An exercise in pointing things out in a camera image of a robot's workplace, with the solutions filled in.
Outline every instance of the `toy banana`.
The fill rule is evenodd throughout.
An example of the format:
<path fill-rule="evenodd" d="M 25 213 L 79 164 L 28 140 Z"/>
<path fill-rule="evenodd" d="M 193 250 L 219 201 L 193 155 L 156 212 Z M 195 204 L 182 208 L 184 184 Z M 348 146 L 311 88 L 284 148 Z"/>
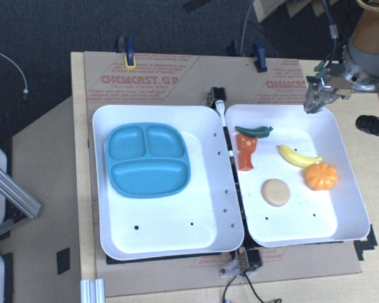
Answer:
<path fill-rule="evenodd" d="M 309 157 L 299 154 L 297 151 L 293 150 L 291 147 L 286 145 L 279 146 L 280 154 L 291 164 L 299 167 L 308 167 L 316 162 L 321 162 L 323 159 L 321 157 Z"/>
<path fill-rule="evenodd" d="M 236 126 L 235 128 L 239 133 L 241 133 L 247 137 L 251 137 L 251 138 L 268 137 L 270 135 L 270 132 L 272 130 L 274 130 L 272 127 L 266 127 L 266 126 L 262 126 L 262 127 L 258 127 L 258 128 L 254 128 L 254 129 L 242 128 L 242 127 L 238 127 L 238 126 Z"/>

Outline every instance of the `black fabric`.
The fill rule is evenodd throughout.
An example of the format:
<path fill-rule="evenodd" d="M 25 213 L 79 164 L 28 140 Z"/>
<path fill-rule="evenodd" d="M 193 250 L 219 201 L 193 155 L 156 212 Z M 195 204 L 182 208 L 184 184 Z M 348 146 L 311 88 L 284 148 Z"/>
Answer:
<path fill-rule="evenodd" d="M 71 95 L 70 52 L 114 51 L 130 35 L 135 52 L 224 56 L 241 39 L 251 0 L 0 0 L 0 145 Z M 354 0 L 332 7 L 342 38 L 361 14 Z M 294 18 L 281 6 L 258 23 L 248 19 L 244 53 L 260 41 L 267 57 L 323 59 L 332 42 L 324 16 L 310 6 Z"/>

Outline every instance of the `blue plate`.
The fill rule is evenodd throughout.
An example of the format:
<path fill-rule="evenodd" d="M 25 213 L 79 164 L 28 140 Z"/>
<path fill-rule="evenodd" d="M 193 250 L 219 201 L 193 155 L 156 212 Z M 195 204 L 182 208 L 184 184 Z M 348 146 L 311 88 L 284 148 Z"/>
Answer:
<path fill-rule="evenodd" d="M 106 157 L 112 186 L 130 198 L 177 194 L 190 181 L 190 160 L 183 137 L 166 124 L 119 126 L 108 135 Z"/>

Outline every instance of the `blue clamp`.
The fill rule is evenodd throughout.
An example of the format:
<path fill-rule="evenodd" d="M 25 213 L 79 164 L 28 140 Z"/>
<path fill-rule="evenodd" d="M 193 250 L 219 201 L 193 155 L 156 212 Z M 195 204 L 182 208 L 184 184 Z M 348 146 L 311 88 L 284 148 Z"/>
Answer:
<path fill-rule="evenodd" d="M 119 36 L 118 40 L 115 42 L 115 52 L 121 53 L 123 51 L 123 42 L 125 50 L 125 67 L 126 69 L 135 69 L 136 68 L 136 59 L 133 55 L 133 43 L 132 39 L 129 36 Z"/>
<path fill-rule="evenodd" d="M 267 66 L 265 65 L 265 48 L 260 42 L 254 43 L 251 48 L 253 49 L 253 55 L 257 60 L 254 62 L 255 67 L 259 73 L 267 72 Z"/>

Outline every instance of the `wooden table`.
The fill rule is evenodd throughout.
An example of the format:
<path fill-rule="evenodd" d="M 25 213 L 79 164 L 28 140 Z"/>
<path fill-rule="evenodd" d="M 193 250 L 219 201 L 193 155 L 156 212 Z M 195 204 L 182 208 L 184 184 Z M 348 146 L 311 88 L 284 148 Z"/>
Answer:
<path fill-rule="evenodd" d="M 311 74 L 315 61 L 301 61 L 305 75 Z M 90 159 L 87 148 L 87 105 L 85 91 L 84 53 L 71 53 L 73 113 L 75 127 L 78 224 L 80 268 L 82 280 L 96 279 L 93 236 Z M 287 280 L 256 284 L 256 291 L 265 301 L 281 297 L 284 302 L 379 302 L 379 137 L 364 134 L 355 128 L 361 114 L 379 116 L 378 95 L 353 95 L 328 106 L 337 118 L 352 169 L 361 190 L 375 231 L 378 246 L 365 251 L 362 273 L 344 276 Z M 222 287 L 212 287 L 147 295 L 107 298 L 107 302 L 221 302 Z M 230 287 L 227 299 L 233 302 L 255 302 L 248 285 Z"/>

